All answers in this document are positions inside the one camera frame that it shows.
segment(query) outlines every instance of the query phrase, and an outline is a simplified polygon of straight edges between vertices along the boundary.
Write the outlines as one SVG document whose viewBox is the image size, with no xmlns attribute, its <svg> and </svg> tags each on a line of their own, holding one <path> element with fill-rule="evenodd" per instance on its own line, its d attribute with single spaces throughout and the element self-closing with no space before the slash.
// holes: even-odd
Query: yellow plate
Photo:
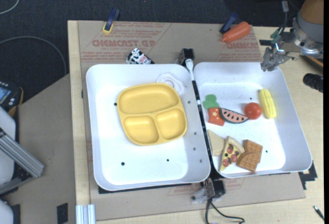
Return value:
<svg viewBox="0 0 329 224">
<path fill-rule="evenodd" d="M 166 83 L 129 87 L 119 94 L 117 107 L 126 136 L 138 145 L 166 143 L 187 130 L 181 99 Z"/>
</svg>

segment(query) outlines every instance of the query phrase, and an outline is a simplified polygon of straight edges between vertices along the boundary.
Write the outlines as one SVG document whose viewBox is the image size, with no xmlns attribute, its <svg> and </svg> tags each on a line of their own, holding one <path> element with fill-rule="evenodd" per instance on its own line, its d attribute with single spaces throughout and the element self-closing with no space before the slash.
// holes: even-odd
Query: black pen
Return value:
<svg viewBox="0 0 329 224">
<path fill-rule="evenodd" d="M 313 208 L 315 209 L 315 211 L 319 214 L 319 216 L 324 220 L 324 216 L 322 215 L 321 211 L 318 209 L 317 206 L 313 206 Z"/>
</svg>

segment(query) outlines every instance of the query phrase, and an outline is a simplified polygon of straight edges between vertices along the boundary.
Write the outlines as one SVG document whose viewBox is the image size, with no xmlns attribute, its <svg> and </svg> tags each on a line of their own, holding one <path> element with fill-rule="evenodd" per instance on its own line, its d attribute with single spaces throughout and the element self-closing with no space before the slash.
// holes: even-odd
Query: black fabric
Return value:
<svg viewBox="0 0 329 224">
<path fill-rule="evenodd" d="M 0 0 L 0 12 L 14 3 Z M 233 12 L 239 16 L 237 23 L 254 26 L 279 26 L 284 20 L 281 0 L 20 0 L 13 10 L 0 14 L 0 42 L 16 36 L 45 39 L 64 54 L 68 68 L 67 21 L 107 21 L 112 7 L 120 9 L 121 21 L 223 24 Z M 24 101 L 63 75 L 58 53 L 45 42 L 0 44 L 0 77 L 21 86 Z"/>
</svg>

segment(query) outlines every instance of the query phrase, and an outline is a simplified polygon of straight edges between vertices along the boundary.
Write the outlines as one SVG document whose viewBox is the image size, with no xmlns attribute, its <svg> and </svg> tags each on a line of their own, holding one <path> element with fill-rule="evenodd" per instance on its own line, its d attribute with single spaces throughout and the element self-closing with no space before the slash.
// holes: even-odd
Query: wooden table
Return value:
<svg viewBox="0 0 329 224">
<path fill-rule="evenodd" d="M 254 27 L 259 40 L 267 40 L 275 28 Z M 68 22 L 69 63 L 72 100 L 72 126 L 74 138 L 74 159 L 77 205 L 90 204 L 89 179 L 86 156 L 84 109 L 81 99 L 82 81 L 80 68 L 80 50 L 78 22 Z M 260 46 L 263 54 L 265 47 Z M 317 206 L 324 213 L 324 158 L 323 158 L 323 94 L 303 84 L 306 73 L 323 75 L 321 70 L 301 58 L 280 66 L 284 73 L 288 89 L 296 108 L 300 123 L 309 145 L 317 176 L 315 181 L 307 182 L 306 198 L 280 202 L 251 204 L 237 207 L 221 208 L 226 215 L 240 216 L 246 223 L 322 223 L 315 212 Z M 134 218 L 123 218 L 97 223 L 204 223 L 205 210 L 169 213 Z M 211 222 L 229 223 L 210 210 Z"/>
</svg>

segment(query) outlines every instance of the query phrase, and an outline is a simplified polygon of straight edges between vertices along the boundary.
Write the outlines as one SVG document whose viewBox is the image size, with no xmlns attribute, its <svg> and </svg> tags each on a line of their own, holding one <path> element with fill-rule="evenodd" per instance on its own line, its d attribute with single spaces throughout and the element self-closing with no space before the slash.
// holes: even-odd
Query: toy watermelon slice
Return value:
<svg viewBox="0 0 329 224">
<path fill-rule="evenodd" d="M 249 117 L 245 115 L 224 108 L 221 108 L 221 115 L 223 119 L 229 123 L 244 123 L 249 120 Z"/>
</svg>

